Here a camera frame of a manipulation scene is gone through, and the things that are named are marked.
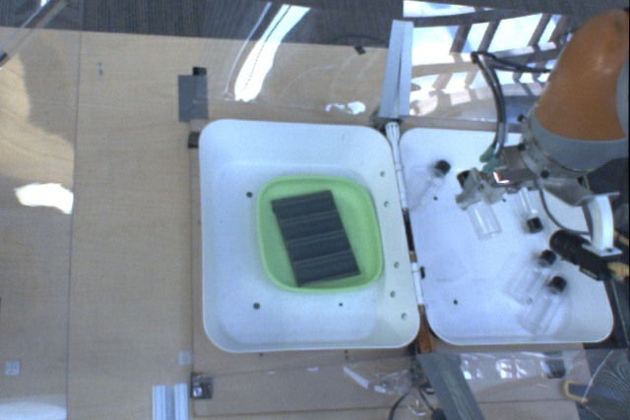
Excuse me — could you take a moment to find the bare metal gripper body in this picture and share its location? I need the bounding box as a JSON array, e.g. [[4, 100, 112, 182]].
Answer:
[[487, 144, 594, 208]]

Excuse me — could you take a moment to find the clear plastic bottle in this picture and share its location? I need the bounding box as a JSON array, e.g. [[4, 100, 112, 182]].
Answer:
[[520, 274, 569, 336], [467, 202, 503, 240], [513, 186, 545, 235], [407, 158, 453, 209], [508, 249, 559, 304]]

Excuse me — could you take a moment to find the thin black and white rod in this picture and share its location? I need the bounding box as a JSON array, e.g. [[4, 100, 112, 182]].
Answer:
[[385, 122, 427, 311]]

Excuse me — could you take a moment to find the white plastic tray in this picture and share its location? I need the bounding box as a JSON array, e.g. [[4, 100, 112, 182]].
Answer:
[[398, 127, 616, 347], [198, 118, 421, 354]]

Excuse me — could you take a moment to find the green plate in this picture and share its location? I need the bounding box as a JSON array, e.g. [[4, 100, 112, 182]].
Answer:
[[255, 174, 386, 295]]

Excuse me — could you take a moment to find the black ribbed rack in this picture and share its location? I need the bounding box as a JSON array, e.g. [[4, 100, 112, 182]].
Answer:
[[270, 189, 362, 288]]

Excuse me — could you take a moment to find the black cylinder on white bracket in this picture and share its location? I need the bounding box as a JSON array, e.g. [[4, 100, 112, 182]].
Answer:
[[548, 192, 624, 282]]

